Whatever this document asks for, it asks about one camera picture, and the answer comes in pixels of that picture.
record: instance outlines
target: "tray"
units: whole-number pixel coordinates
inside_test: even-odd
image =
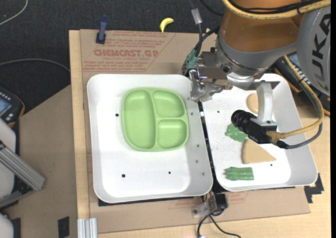
[[[276,74],[264,74],[266,81],[280,81],[273,90],[273,120],[278,123],[278,132],[289,132],[301,128],[300,118],[287,81]],[[277,160],[264,163],[243,164],[241,142],[225,135],[236,110],[251,112],[246,100],[256,91],[239,88],[222,91],[213,99],[203,103],[205,123],[211,147],[216,178],[228,191],[255,190],[305,186],[317,179],[317,169],[309,145],[296,149],[281,149],[272,144],[261,145]],[[286,138],[286,143],[296,144],[306,140],[305,134]],[[224,170],[230,167],[252,167],[254,180],[232,181],[226,178]]]
[[[123,133],[122,99],[139,88],[171,90],[183,99],[189,135],[181,148],[143,152],[129,145]],[[175,74],[98,74],[89,80],[93,187],[102,201],[191,197],[210,191],[213,177],[198,105],[190,100],[190,90],[190,80]]]
[[[123,97],[121,117],[125,138],[135,149],[146,152],[177,149],[188,140],[185,104],[174,91],[130,90]]]

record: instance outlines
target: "toy bread slice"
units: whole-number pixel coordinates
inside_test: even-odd
[[[243,163],[263,163],[265,161],[275,161],[270,153],[265,151],[258,143],[247,138],[243,144]]]

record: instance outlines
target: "green plate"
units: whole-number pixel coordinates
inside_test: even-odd
[[[128,91],[122,101],[122,126],[127,142],[147,152],[183,147],[189,136],[184,101],[166,89]]]

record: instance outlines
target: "white cable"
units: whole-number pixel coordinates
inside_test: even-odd
[[[7,19],[7,20],[4,20],[3,22],[0,22],[0,26],[3,25],[4,23],[6,23],[6,22],[8,22],[8,21],[10,21],[10,20],[12,20],[12,19],[14,19],[14,18],[17,17],[18,15],[20,15],[20,14],[26,9],[27,5],[28,5],[28,0],[26,0],[26,4],[25,4],[25,6],[22,8],[22,10],[20,10],[20,12],[18,12],[16,15],[10,17],[10,18]]]

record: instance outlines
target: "yellow banana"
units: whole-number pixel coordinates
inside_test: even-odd
[[[166,25],[171,24],[172,22],[174,22],[173,18],[165,18],[161,21],[160,23],[160,30],[161,32],[164,32],[164,29],[166,28]]]

